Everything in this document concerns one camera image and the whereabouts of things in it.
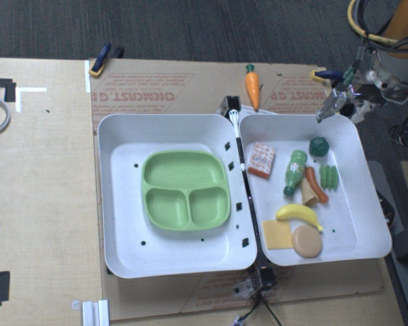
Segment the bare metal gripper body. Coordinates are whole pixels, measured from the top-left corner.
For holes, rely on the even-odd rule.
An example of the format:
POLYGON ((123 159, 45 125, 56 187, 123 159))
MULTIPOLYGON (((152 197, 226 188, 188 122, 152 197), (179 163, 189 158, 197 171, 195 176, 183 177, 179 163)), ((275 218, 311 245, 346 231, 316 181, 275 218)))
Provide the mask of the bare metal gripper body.
POLYGON ((386 101, 408 103, 408 83, 383 69, 357 70, 352 88, 356 99, 379 106, 386 101))

